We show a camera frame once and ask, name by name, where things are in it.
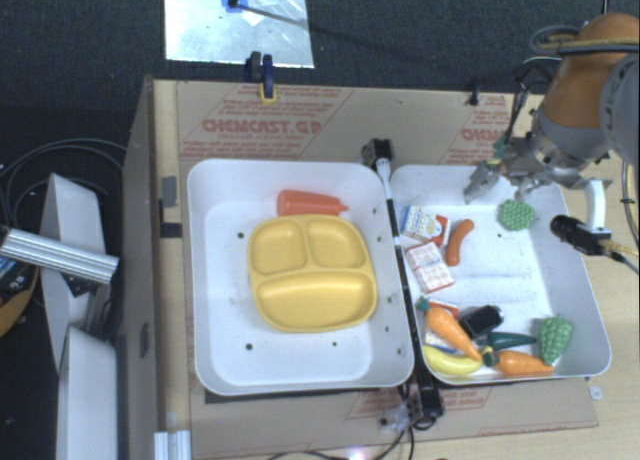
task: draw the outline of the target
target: white tray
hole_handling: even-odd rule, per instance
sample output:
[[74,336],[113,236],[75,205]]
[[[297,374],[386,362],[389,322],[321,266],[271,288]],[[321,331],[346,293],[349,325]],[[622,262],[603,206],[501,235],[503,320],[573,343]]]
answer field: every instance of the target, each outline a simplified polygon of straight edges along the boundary
[[[401,384],[414,357],[383,187],[349,163],[205,160],[189,173],[195,368],[221,395],[362,389]],[[336,196],[341,216],[362,234],[378,284],[365,322],[326,333],[269,326],[253,302],[247,245],[254,227],[276,217],[278,193]]]
[[[465,205],[462,189],[472,172],[473,167],[407,165],[393,173],[391,188],[400,224],[409,205],[425,206],[454,222],[465,218],[475,222],[463,240],[460,264],[451,268],[455,283],[428,296],[459,304],[461,310],[497,305],[505,316],[497,330],[505,332],[537,335],[542,319],[561,313],[574,329],[551,378],[601,374],[609,367],[611,348],[582,256],[549,230],[553,217],[567,214],[559,187],[535,190],[528,200],[536,212],[534,223],[513,232],[499,224],[497,215],[515,188],[501,179],[491,192]],[[415,241],[403,238],[402,243],[409,246]],[[405,266],[415,301],[420,288],[408,263]],[[424,313],[418,311],[416,317],[424,330]],[[535,345],[517,349],[538,353]],[[484,367],[463,377],[433,374],[452,385],[526,379]]]

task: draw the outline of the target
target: toy sausage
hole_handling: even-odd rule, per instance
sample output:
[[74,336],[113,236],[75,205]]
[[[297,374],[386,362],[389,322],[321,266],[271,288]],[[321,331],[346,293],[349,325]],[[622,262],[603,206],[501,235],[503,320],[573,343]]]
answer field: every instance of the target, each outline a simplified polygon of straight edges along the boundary
[[449,244],[447,245],[447,252],[445,254],[445,261],[449,266],[457,266],[460,263],[460,245],[464,237],[469,234],[474,228],[473,220],[468,218],[460,222],[451,236],[449,237]]

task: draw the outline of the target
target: orange carrot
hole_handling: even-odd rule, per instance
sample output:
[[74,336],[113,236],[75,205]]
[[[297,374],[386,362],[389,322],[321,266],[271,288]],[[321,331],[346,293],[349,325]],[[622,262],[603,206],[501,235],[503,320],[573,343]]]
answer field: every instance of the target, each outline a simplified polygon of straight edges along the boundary
[[482,360],[482,356],[471,342],[471,338],[448,311],[442,307],[430,307],[426,317],[427,326],[442,339],[449,341],[473,360]]
[[447,252],[445,253],[445,261],[449,266],[457,266],[460,263],[460,244],[464,237],[473,231],[475,224],[473,220],[468,218],[460,222],[460,224],[453,230],[451,237],[449,238],[449,244],[447,245]]
[[547,366],[537,357],[514,350],[485,353],[483,361],[487,366],[494,366],[505,375],[551,374],[553,366]]

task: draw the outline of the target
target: toy banana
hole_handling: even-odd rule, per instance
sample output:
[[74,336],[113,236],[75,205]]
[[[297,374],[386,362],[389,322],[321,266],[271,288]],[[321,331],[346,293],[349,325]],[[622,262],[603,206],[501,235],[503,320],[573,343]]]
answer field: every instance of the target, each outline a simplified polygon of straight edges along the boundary
[[445,375],[470,375],[482,367],[482,361],[473,360],[466,355],[450,355],[433,346],[424,345],[422,353],[434,371]]

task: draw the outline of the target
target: black carpet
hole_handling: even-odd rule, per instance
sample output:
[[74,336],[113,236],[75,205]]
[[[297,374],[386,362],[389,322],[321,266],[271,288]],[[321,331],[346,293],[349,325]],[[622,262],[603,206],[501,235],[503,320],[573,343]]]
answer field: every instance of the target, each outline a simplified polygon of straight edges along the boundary
[[[0,0],[0,165],[66,138],[126,145],[145,74],[241,80],[238,66],[165,60],[163,6]],[[476,82],[480,90],[513,91],[514,70],[531,55],[527,40],[535,30],[580,26],[601,7],[602,0],[307,0],[316,68],[277,69],[276,80],[456,90]],[[638,8],[639,0],[610,2],[610,10],[636,16]],[[103,209],[117,216],[110,211],[119,197],[113,171],[77,153],[25,168],[16,194],[52,170],[105,187]],[[25,228],[37,229],[41,196],[34,192],[25,202]],[[1,460],[54,456],[57,380],[41,298],[0,339]]]

